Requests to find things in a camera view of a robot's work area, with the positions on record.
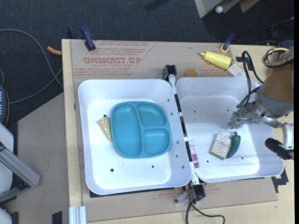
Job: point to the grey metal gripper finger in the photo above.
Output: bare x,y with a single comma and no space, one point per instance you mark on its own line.
235,116
234,124

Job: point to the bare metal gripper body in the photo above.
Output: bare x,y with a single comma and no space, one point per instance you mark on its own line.
251,115

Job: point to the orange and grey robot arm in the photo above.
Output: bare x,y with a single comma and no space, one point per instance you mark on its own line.
278,87

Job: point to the green pepper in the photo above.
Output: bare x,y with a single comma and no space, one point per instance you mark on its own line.
233,144

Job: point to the white patterned carton green edge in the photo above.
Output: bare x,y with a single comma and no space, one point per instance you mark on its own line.
219,146

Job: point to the white plastic tray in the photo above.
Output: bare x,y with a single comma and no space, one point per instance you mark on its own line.
210,101
130,171

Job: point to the small white patterned carton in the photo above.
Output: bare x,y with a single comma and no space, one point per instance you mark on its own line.
235,71

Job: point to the thin black and white rod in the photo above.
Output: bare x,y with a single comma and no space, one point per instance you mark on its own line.
181,115

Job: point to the yellow squeeze bottle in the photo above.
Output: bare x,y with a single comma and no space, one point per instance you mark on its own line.
218,59

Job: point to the orange bread slice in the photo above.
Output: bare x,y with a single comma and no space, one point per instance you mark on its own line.
190,73

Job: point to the blue divided plate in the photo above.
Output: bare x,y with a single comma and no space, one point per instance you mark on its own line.
140,129

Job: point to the white ball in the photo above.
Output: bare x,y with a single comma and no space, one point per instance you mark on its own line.
219,9

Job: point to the brown cardboard board red print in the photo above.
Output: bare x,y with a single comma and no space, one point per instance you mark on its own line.
140,62

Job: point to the orange sausage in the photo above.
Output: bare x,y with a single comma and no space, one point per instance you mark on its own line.
54,51

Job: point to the black cylinder on white bracket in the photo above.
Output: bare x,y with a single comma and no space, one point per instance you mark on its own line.
278,147

